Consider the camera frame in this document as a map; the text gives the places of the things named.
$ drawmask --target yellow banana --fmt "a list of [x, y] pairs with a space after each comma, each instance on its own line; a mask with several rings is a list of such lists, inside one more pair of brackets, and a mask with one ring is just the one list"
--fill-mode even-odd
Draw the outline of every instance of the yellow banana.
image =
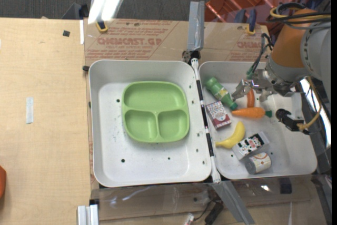
[[221, 142], [216, 142], [215, 146], [222, 146], [222, 147], [230, 149], [243, 139], [244, 133], [245, 133], [245, 127], [241, 121], [238, 121], [238, 123], [236, 124], [235, 130], [234, 130], [234, 133], [229, 138]]

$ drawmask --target red and white box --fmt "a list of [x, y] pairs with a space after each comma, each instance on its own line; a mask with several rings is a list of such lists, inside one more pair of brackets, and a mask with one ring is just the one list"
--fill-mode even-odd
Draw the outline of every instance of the red and white box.
[[232, 123], [221, 101], [213, 102], [206, 105], [206, 112], [216, 130], [221, 128], [222, 126], [227, 126]]

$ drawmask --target gray can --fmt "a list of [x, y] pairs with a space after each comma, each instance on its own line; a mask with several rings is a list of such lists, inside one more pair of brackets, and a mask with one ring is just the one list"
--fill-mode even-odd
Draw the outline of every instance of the gray can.
[[257, 174], [270, 168], [272, 165], [272, 161], [267, 153], [261, 152], [259, 154], [255, 154], [254, 156], [250, 156], [245, 163], [246, 169], [250, 174]]

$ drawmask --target carrot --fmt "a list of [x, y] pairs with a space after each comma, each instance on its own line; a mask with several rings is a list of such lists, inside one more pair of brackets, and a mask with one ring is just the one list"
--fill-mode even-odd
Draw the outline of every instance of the carrot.
[[4, 194], [6, 184], [6, 171], [0, 166], [0, 198]]
[[265, 110], [261, 107], [242, 108], [232, 111], [232, 115], [244, 118], [262, 118], [265, 115]]
[[255, 95], [254, 90], [250, 89], [247, 94], [247, 108], [252, 108], [255, 106]]

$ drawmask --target green plate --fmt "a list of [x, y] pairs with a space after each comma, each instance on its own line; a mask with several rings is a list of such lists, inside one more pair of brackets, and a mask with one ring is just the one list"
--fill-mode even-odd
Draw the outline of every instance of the green plate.
[[174, 142], [190, 128], [184, 91], [170, 82], [144, 81], [129, 84], [122, 96], [126, 132], [140, 142]]

